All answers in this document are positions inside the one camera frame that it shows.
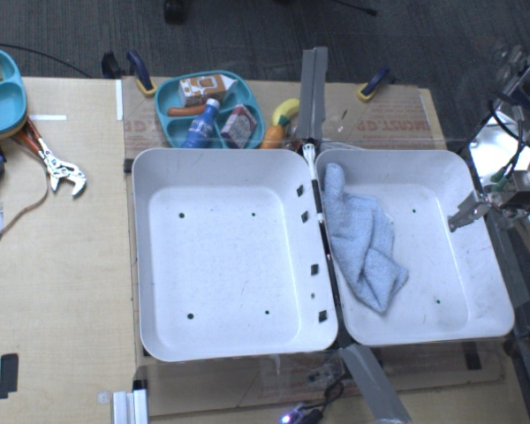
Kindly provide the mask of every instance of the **gray cloth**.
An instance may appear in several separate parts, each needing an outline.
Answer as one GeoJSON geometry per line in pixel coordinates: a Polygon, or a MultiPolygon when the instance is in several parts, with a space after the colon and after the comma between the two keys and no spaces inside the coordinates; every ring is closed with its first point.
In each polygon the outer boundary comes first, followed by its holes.
{"type": "Polygon", "coordinates": [[[329,242],[355,295],[382,313],[408,270],[391,258],[394,230],[378,201],[345,193],[344,186],[344,171],[329,163],[323,193],[329,242]]]}

